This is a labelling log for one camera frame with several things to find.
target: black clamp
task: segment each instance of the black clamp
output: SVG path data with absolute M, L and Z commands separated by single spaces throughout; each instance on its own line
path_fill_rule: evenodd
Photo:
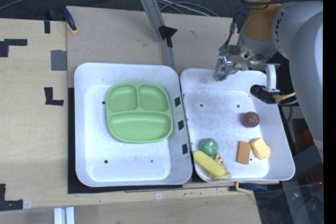
M 5 201 L 5 186 L 6 184 L 0 184 L 0 211 L 23 209 L 23 200 Z
M 172 36 L 177 32 L 177 29 L 161 25 L 159 27 L 159 32 L 162 39 L 167 40 L 167 46 L 173 48 Z

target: green ball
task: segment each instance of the green ball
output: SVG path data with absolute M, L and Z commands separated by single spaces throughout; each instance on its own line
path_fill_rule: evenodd
M 199 150 L 204 152 L 209 157 L 212 157 L 218 152 L 218 144 L 212 138 L 203 139 L 200 143 Z

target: green plate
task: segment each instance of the green plate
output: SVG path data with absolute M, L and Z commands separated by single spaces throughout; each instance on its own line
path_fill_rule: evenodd
M 156 84 L 114 85 L 107 93 L 106 115 L 112 136 L 126 143 L 157 142 L 173 131 L 169 97 Z

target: yellow corn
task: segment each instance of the yellow corn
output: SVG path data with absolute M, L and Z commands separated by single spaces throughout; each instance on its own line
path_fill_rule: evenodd
M 194 151 L 194 159 L 214 177 L 222 177 L 225 174 L 221 165 L 202 151 Z

